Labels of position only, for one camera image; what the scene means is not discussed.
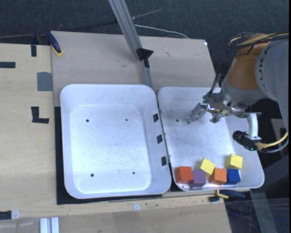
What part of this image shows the orange cube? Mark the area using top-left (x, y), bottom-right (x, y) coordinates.
top-left (209, 167), bottom-right (228, 186)
top-left (174, 166), bottom-right (194, 184)

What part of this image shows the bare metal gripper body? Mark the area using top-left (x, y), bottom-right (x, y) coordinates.
top-left (204, 92), bottom-right (248, 118)

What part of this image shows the purple cube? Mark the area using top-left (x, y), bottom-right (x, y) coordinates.
top-left (189, 170), bottom-right (207, 189)

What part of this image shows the white plastic tray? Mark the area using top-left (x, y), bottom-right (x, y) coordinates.
top-left (157, 86), bottom-right (265, 192)
top-left (60, 83), bottom-right (173, 200)

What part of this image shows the blue cube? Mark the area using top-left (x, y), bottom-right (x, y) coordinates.
top-left (225, 168), bottom-right (241, 185)

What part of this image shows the black cylinder on white bracket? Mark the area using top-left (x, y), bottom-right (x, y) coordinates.
top-left (232, 112), bottom-right (263, 152)

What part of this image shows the yellow cube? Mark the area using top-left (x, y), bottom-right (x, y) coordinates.
top-left (199, 157), bottom-right (216, 177)
top-left (225, 153), bottom-right (243, 170)

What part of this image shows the pale wood board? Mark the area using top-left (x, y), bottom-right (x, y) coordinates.
top-left (50, 30), bottom-right (252, 203)

